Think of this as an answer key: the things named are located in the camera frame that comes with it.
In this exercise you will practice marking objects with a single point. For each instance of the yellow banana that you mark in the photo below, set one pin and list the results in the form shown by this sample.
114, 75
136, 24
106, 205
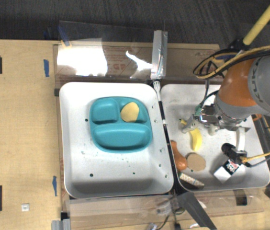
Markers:
196, 139

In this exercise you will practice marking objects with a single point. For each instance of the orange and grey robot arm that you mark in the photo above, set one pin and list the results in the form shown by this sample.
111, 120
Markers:
252, 92

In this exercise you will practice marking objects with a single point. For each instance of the small white square block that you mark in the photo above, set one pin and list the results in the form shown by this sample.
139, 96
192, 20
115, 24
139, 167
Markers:
25, 207

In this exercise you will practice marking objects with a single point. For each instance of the white carton with red print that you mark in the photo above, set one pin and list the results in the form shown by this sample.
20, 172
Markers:
223, 174

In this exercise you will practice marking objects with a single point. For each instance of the brown round biscuit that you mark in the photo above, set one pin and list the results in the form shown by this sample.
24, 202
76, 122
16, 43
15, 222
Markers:
196, 162

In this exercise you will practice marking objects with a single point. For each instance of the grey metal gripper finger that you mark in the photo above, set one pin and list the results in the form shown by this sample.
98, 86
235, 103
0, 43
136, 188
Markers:
193, 120
187, 128

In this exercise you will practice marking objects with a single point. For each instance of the white plastic tray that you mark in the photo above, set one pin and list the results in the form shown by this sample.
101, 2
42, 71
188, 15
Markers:
221, 147
115, 171

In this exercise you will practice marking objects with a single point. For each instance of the thin black and white rod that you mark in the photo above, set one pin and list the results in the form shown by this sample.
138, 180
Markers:
161, 109

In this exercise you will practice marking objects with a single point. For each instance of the black cylinder on white bracket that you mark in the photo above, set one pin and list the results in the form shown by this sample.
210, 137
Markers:
233, 152

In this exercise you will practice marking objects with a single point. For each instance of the orange carrot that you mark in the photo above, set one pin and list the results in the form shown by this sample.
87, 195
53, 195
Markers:
180, 159

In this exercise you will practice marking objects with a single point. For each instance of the yellow toy potato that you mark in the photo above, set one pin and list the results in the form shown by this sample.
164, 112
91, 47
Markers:
130, 112

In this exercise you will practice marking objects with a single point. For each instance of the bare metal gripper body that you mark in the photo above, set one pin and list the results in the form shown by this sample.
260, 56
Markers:
208, 116

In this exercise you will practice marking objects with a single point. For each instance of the teal divided plate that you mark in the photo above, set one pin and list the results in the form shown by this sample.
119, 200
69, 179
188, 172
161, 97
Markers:
120, 135

